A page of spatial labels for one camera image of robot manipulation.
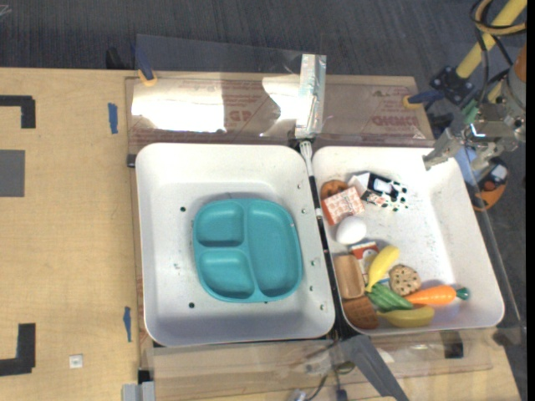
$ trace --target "red and white box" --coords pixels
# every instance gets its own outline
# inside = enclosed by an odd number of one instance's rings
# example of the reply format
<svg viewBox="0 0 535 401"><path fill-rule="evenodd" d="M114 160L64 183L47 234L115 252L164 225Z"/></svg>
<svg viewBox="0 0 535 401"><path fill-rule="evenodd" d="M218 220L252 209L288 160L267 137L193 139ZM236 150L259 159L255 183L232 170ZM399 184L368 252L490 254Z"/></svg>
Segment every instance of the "red and white box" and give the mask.
<svg viewBox="0 0 535 401"><path fill-rule="evenodd" d="M325 218L331 226L340 223L345 217L355 216L364 212L364 204L360 200L355 187L330 196L321 201Z"/></svg>

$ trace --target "teal plate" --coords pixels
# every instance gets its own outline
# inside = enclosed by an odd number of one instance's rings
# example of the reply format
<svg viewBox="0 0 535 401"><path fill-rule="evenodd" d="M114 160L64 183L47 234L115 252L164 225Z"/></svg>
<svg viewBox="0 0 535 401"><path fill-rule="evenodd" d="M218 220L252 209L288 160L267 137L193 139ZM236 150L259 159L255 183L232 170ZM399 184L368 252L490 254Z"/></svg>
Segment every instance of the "teal plate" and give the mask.
<svg viewBox="0 0 535 401"><path fill-rule="evenodd" d="M217 200L203 206L193 222L193 248L202 286L224 302L280 300L303 277L293 219L269 200Z"/></svg>

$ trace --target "gray square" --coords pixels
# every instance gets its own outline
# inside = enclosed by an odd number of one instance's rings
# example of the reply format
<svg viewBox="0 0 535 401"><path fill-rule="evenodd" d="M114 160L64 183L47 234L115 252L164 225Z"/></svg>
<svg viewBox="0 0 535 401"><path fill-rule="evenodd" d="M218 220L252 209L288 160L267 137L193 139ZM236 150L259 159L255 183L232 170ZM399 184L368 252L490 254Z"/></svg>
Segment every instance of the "gray square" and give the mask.
<svg viewBox="0 0 535 401"><path fill-rule="evenodd" d="M0 150L0 197L24 197L24 150Z"/></svg>

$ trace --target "blue tape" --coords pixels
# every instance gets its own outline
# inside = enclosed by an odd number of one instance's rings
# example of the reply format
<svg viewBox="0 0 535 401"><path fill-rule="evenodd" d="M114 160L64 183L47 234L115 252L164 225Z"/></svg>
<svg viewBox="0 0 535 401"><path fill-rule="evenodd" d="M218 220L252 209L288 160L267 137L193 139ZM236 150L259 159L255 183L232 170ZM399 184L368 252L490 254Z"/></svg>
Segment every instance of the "blue tape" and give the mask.
<svg viewBox="0 0 535 401"><path fill-rule="evenodd" d="M117 134L117 125L119 124L119 118L117 117L117 106L112 103L108 103L108 119L110 121L110 129L112 134Z"/></svg>
<svg viewBox="0 0 535 401"><path fill-rule="evenodd" d="M128 343L130 343L132 341L132 319L130 318L130 308L128 306L125 306L123 322L125 323L126 337L128 338Z"/></svg>

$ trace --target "white plastic tray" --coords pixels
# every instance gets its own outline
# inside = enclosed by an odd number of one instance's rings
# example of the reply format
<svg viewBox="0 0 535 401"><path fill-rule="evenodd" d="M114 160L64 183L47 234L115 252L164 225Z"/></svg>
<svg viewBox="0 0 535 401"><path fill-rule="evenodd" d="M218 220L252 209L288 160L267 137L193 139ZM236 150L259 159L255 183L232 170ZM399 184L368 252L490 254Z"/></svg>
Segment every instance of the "white plastic tray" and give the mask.
<svg viewBox="0 0 535 401"><path fill-rule="evenodd" d="M456 299L436 307L429 327L395 328L381 319L375 330L358 330L369 335L386 335L433 330L492 327L504 313L502 294L490 263L482 234L471 207L457 162L425 170L422 160L428 149L383 147L325 147L313 157L318 188L332 179L347 181L354 173L374 172L408 186L408 209L393 212L366 205L362 215L368 231L366 240L400 248L403 263L415 268L423 287L438 283L468 287L471 299ZM327 238L332 256L347 254L334 240L334 228Z"/></svg>
<svg viewBox="0 0 535 401"><path fill-rule="evenodd" d="M145 325L165 346L318 338L334 304L308 174L294 150L273 145L147 145L135 162ZM291 214L303 256L295 293L268 303L222 302L199 283L192 222L218 199L257 197Z"/></svg>

